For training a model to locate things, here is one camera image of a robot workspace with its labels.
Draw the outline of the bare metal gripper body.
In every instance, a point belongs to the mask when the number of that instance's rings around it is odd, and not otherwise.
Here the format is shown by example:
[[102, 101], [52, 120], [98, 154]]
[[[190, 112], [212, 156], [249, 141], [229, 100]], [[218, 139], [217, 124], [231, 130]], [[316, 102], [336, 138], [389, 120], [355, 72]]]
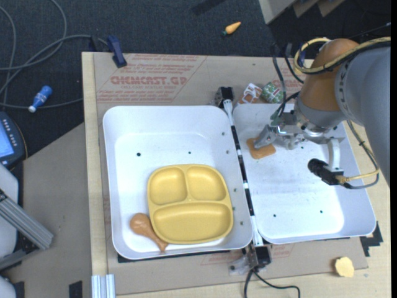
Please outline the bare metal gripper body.
[[344, 137], [327, 136], [331, 126], [318, 125], [310, 120], [301, 110], [274, 113], [274, 133], [289, 149], [296, 148], [303, 141], [310, 141], [318, 145], [328, 144], [331, 140], [341, 143]]

